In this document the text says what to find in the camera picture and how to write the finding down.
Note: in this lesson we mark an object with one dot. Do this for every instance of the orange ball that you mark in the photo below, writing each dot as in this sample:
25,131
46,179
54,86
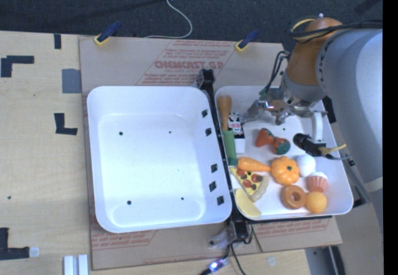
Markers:
316,202

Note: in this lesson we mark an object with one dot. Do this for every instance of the thin black rod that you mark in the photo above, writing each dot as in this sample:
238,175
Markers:
219,140

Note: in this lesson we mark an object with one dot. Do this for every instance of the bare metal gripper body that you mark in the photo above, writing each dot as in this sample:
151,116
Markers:
293,105

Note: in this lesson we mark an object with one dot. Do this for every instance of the orange strawberry with green top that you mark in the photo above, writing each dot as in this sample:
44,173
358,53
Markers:
263,138

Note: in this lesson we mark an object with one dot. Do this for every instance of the red and green strawberry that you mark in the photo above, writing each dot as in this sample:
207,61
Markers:
281,146

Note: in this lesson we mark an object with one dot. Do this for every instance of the white plastic tray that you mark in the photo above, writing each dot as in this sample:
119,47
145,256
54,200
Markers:
149,158
329,180

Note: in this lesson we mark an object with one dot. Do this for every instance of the white egg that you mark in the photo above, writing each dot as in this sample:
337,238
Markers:
306,165

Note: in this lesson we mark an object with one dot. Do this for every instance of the orange pumpkin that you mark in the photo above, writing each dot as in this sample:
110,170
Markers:
284,171

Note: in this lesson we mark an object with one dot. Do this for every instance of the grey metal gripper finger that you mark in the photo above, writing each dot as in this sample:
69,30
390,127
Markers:
281,117
253,111

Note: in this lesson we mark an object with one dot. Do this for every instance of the white cow print carton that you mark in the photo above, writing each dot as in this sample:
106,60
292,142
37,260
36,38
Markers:
237,130

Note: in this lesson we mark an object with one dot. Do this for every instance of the pink cupcake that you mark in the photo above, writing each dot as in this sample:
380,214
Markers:
317,182

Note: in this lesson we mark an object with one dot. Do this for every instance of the yellow banana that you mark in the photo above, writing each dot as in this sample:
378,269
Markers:
247,205

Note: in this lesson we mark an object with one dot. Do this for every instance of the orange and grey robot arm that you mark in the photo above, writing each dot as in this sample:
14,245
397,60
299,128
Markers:
351,81

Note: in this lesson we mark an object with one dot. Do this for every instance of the orange carrot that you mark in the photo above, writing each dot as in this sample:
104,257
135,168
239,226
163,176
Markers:
252,164

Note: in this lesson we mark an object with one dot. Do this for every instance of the brown cardboard board red print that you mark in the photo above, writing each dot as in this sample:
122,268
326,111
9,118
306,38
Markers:
130,62

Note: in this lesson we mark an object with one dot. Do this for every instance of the black cylinder on white bracket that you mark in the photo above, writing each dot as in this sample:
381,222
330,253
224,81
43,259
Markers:
308,144

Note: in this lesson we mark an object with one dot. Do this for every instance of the pizza slice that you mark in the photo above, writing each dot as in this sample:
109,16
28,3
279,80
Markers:
248,181

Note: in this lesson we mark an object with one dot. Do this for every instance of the brown doughnut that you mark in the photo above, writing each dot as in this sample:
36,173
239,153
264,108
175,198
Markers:
287,200

